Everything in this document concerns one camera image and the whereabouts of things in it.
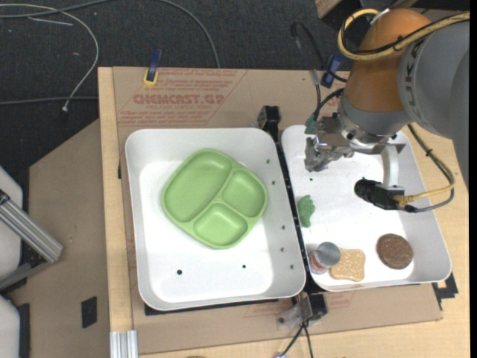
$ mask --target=black connector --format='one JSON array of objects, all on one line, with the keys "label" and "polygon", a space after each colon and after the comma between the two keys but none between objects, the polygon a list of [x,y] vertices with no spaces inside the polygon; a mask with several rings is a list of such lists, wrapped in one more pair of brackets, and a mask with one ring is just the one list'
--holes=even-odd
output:
[{"label": "black connector", "polygon": [[355,194],[383,210],[398,210],[399,202],[394,200],[393,197],[395,195],[404,195],[404,189],[398,186],[383,186],[375,180],[362,178],[355,184]]}]

